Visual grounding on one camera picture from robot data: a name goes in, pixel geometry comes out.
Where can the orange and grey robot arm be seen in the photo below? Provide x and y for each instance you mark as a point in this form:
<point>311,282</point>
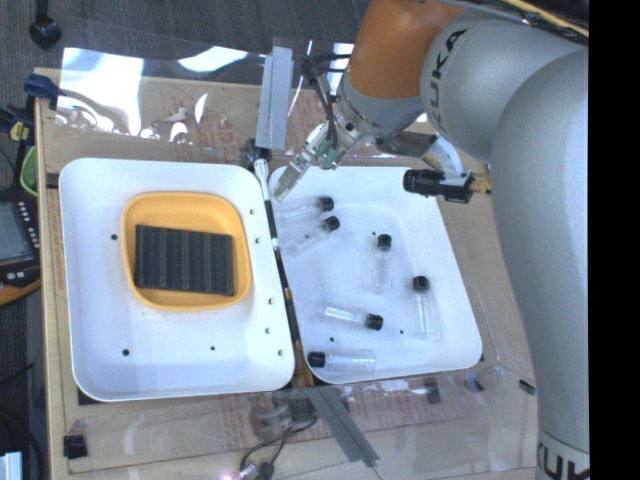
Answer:
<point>525,118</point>

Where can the black cylinder on white bracket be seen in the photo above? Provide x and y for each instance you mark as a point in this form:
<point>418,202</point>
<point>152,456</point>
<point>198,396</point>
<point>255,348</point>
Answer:
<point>436,183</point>

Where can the thin black and white rod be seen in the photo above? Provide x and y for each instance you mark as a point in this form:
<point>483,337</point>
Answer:
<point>281,263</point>

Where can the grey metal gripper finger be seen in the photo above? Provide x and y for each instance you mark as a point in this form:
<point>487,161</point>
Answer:
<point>301,166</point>
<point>283,185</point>

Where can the black ribbed rack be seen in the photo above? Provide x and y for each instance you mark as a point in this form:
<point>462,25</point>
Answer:
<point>184,260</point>

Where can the white plastic tray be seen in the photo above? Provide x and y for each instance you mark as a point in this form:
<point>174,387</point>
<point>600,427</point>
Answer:
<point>175,348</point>
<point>350,278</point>

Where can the yellow rounded bowl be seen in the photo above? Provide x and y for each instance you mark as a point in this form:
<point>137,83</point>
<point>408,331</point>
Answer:
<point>187,208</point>

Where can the brown cardboard board red print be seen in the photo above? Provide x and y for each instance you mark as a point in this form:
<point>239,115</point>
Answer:
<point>500,288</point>

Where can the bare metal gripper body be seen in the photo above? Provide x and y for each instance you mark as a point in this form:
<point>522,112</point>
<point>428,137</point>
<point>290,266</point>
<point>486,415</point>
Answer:
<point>336,140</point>

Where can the clear bottle with black cap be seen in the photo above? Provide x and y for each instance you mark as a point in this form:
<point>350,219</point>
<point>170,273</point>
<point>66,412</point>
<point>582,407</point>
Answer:
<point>382,265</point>
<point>306,209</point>
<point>345,360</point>
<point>350,315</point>
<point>424,310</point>
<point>312,235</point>

